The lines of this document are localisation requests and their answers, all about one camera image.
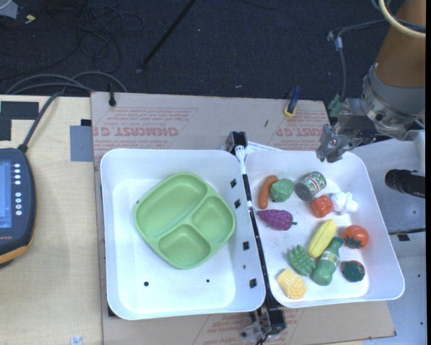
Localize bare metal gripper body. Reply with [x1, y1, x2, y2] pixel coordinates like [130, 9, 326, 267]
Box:
[335, 97, 424, 142]

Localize small green labelled can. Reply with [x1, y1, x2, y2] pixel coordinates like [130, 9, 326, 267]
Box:
[294, 170, 328, 202]

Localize white toy bottle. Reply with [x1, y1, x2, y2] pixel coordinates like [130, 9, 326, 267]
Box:
[330, 190, 359, 215]

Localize orange bell pepper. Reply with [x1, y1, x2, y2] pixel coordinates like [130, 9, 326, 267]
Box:
[310, 194, 335, 219]

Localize white printed paper strip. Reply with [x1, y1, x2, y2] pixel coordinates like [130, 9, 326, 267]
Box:
[246, 141, 284, 154]

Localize green lettuce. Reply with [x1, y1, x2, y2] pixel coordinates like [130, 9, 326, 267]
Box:
[269, 178, 295, 204]

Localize orange sausage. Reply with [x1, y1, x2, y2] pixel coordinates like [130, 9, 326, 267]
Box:
[256, 174, 279, 211]

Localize red tomato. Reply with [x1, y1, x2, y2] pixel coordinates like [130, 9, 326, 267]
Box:
[342, 224, 370, 249]

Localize yellow corn cob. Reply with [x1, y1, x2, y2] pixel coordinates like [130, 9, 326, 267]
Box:
[307, 218, 338, 259]

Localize purple grapes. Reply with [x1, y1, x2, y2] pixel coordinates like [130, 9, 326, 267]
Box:
[256, 208, 298, 231]

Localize thin black and white rod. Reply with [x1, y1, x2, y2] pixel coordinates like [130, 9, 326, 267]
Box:
[234, 144, 275, 313]

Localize green bottle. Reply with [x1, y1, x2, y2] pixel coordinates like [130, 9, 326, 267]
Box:
[311, 236, 345, 287]

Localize green ridged vegetable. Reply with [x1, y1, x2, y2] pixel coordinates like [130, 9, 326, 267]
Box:
[287, 244, 317, 276]

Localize white plastic tray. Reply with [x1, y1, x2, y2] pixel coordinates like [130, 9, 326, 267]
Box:
[99, 147, 267, 321]
[244, 148, 407, 310]

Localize red strawberry with green top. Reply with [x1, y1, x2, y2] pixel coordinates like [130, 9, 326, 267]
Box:
[341, 259, 366, 283]

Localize brown cardboard board red print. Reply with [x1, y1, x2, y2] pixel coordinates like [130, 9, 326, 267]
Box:
[90, 91, 397, 345]

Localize short yellow corn piece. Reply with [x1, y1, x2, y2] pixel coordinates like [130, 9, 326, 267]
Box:
[276, 267, 307, 300]

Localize green divided plate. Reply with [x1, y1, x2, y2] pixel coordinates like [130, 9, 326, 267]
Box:
[132, 171, 237, 270]

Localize black cylinder on white bracket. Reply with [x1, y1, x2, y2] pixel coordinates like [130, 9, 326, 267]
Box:
[384, 129, 427, 198]

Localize black block with thin wires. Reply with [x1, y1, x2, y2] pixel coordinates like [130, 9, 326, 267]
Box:
[226, 131, 247, 154]
[264, 308, 287, 334]

